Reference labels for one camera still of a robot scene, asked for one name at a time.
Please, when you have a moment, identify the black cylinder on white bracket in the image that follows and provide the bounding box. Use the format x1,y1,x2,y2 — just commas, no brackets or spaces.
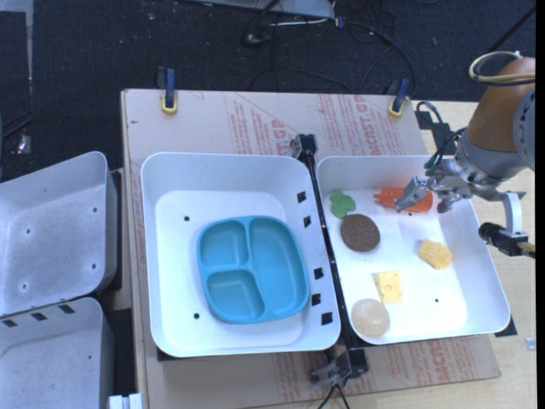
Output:
478,191,531,257

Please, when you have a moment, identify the yellow toy corn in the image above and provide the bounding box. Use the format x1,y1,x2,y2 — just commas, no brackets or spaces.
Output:
416,238,454,271

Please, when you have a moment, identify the brown cardboard board red print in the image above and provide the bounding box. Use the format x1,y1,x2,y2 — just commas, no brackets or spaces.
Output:
120,88,502,409

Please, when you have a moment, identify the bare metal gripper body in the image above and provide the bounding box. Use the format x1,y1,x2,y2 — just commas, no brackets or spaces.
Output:
427,157,511,201

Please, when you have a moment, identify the black block with wires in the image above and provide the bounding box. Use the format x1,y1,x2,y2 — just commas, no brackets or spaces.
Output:
290,133,318,162
309,346,370,385

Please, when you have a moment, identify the white plastic tray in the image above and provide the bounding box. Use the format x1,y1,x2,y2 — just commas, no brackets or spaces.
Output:
315,154,512,346
140,151,342,359

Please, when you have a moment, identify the green toy broccoli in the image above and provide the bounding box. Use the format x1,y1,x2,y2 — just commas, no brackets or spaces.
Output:
327,188,357,220

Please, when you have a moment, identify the blue divided plate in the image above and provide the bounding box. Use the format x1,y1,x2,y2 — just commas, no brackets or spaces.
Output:
195,215,311,325

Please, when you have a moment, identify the yellow cheese wedge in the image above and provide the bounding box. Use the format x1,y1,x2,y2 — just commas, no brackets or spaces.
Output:
372,270,404,306

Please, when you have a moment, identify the orange toy carrot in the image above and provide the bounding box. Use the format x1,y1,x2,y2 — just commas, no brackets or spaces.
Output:
372,187,434,215

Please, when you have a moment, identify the brown round biscuit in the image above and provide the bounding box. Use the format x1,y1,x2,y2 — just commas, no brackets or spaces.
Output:
339,213,382,254

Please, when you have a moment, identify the pale round bun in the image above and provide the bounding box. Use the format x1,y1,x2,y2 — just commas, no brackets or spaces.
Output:
350,297,392,339

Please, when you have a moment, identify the thin black rod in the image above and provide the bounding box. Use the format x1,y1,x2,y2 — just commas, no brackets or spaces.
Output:
303,151,355,354

